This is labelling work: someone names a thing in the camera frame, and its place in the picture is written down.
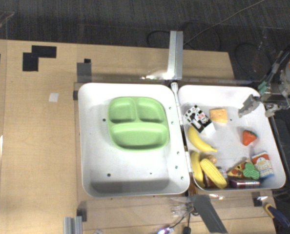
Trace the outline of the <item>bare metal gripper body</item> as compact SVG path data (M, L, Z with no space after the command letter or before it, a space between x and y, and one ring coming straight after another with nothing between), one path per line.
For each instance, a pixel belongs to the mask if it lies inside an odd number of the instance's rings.
M266 107L273 107L274 105L280 106L288 106L290 101L290 93L281 93L280 91L274 91L271 89L267 89L265 91L260 91L260 101Z

